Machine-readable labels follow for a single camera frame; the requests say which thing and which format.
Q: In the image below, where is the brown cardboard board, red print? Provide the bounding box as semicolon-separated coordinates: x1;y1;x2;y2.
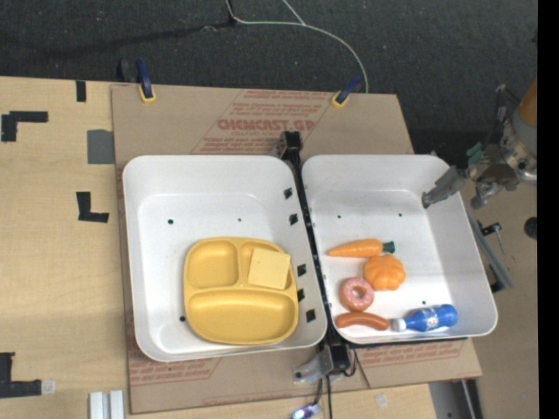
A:
109;83;484;415

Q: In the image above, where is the yellow divided plate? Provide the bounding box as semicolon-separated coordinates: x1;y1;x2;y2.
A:
182;236;300;347

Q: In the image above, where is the orange carrot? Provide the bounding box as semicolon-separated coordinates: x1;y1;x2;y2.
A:
327;237;397;259

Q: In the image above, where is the black block with thin wires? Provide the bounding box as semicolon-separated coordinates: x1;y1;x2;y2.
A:
323;341;354;374
273;130;304;161

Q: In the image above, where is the orange pumpkin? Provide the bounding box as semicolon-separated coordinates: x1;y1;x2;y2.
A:
362;253;407;292

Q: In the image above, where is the pink doughnut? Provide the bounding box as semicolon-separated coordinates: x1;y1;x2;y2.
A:
338;276;376;313

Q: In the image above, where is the orange sausage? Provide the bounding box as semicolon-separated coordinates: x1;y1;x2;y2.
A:
334;311;390;333

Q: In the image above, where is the white plastic tray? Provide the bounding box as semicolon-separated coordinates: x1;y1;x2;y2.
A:
121;154;329;363
300;153;500;346

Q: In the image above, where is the blue bottle with white cap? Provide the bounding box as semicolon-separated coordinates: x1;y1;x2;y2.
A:
389;303;459;334

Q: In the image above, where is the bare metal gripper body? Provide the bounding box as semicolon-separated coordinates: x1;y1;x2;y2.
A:
465;136;539;192

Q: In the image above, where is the yellow cheese slice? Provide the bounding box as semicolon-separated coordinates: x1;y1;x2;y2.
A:
246;247;293;292

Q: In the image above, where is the thin black rod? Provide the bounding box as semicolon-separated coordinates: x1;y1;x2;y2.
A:
286;146;347;349

